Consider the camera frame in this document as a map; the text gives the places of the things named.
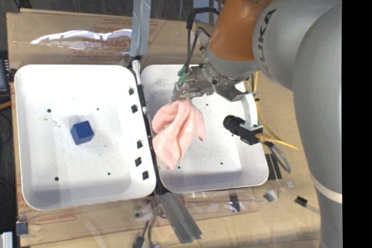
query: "cardboard box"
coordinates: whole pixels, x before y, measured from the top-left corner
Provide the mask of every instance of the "cardboard box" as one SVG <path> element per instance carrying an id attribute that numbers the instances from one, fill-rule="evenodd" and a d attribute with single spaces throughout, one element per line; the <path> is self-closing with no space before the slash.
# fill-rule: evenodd
<path id="1" fill-rule="evenodd" d="M 76 13 L 21 10 L 9 13 L 8 41 L 10 68 L 18 69 L 27 64 L 100 63 L 125 64 L 129 45 L 103 44 L 90 49 L 82 46 L 30 44 L 45 35 L 70 30 L 100 30 L 131 28 L 127 17 L 97 16 Z M 142 66 L 151 64 L 183 64 L 186 58 L 187 31 L 184 22 L 151 20 L 148 55 Z M 192 63 L 201 54 L 195 51 Z M 12 120 L 16 160 L 17 197 L 19 221 L 27 221 L 28 233 L 20 237 L 21 246 L 47 247 L 131 247 L 153 212 L 153 198 L 87 205 L 75 208 L 38 211 L 31 208 L 22 195 L 20 174 L 17 115 L 14 85 L 11 84 Z M 292 93 L 259 76 L 259 97 L 266 122 L 285 141 L 301 148 Z M 315 190 L 307 170 L 303 150 L 285 149 L 292 166 L 292 174 L 282 171 L 282 179 L 268 181 L 262 186 L 234 189 L 239 198 L 240 212 L 231 207 L 231 192 L 209 192 L 185 196 L 189 212 L 202 230 L 203 247 L 231 247 L 260 243 L 317 240 L 319 238 L 319 208 Z M 263 196 L 275 190 L 279 197 L 269 203 Z M 309 201 L 308 208 L 296 204 L 301 196 Z M 167 220 L 158 219 L 153 241 L 161 246 L 181 246 Z M 199 247 L 193 243 L 182 247 Z"/>

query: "pink cloth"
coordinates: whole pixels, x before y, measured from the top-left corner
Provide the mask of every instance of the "pink cloth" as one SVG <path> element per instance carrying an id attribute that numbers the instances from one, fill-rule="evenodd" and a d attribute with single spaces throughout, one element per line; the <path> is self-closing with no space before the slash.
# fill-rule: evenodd
<path id="1" fill-rule="evenodd" d="M 176 100 L 161 107 L 152 120 L 156 155 L 172 170 L 187 151 L 194 134 L 205 137 L 203 114 L 190 100 Z"/>

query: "blue block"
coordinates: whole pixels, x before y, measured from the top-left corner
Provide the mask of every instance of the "blue block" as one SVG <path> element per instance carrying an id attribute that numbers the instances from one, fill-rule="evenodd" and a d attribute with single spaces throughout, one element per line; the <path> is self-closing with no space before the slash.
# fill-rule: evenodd
<path id="1" fill-rule="evenodd" d="M 93 138 L 94 132 L 89 124 L 89 121 L 84 121 L 72 126 L 71 135 L 75 144 L 80 145 L 82 143 L 89 142 Z"/>

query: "black hole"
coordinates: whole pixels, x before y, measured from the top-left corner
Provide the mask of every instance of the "black hole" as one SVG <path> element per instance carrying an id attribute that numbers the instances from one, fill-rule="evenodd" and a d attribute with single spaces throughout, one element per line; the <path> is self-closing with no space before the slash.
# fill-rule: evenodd
<path id="1" fill-rule="evenodd" d="M 141 163 L 142 163 L 142 160 L 141 160 L 140 157 L 135 160 L 135 166 L 136 167 L 138 167 Z"/>
<path id="2" fill-rule="evenodd" d="M 149 177 L 149 172 L 148 172 L 148 171 L 144 171 L 144 172 L 142 173 L 142 179 L 143 179 L 143 180 L 146 180 L 148 177 Z"/>
<path id="3" fill-rule="evenodd" d="M 132 109 L 132 113 L 135 113 L 135 112 L 138 111 L 138 108 L 137 108 L 136 105 L 132 105 L 132 106 L 131 106 L 131 109 Z"/>

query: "white tray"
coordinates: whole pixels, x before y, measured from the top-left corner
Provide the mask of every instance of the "white tray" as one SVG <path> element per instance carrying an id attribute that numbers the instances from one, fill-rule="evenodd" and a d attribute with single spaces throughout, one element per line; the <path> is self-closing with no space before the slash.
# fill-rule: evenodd
<path id="1" fill-rule="evenodd" d="M 121 66 L 28 65 L 17 71 L 22 190 L 31 207 L 58 209 L 152 193 L 153 162 L 140 102 L 130 88 L 137 91 L 134 76 Z M 95 135 L 75 145 L 70 130 L 86 120 Z M 137 141 L 143 147 L 137 149 Z"/>
<path id="2" fill-rule="evenodd" d="M 174 83 L 181 65 L 151 65 L 142 72 L 142 84 L 150 118 L 171 102 Z M 213 94 L 193 98 L 202 112 L 206 127 L 204 141 L 197 136 L 175 169 L 166 170 L 158 159 L 160 179 L 175 193 L 213 191 L 260 185 L 269 175 L 261 143 L 249 146 L 223 127 L 227 115 L 244 118 L 241 102 L 230 103 Z"/>

